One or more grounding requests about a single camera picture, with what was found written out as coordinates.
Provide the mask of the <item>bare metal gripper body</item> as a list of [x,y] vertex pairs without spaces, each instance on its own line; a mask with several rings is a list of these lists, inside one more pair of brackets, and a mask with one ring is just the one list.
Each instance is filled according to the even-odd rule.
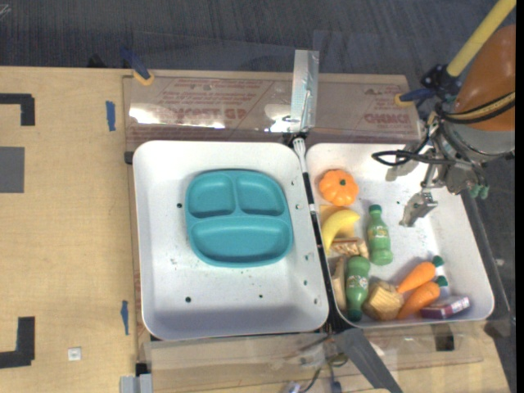
[[488,182],[481,164],[470,160],[463,152],[451,146],[427,149],[427,172],[421,182],[424,192],[445,187],[449,193],[458,195],[468,192],[470,196],[487,196]]

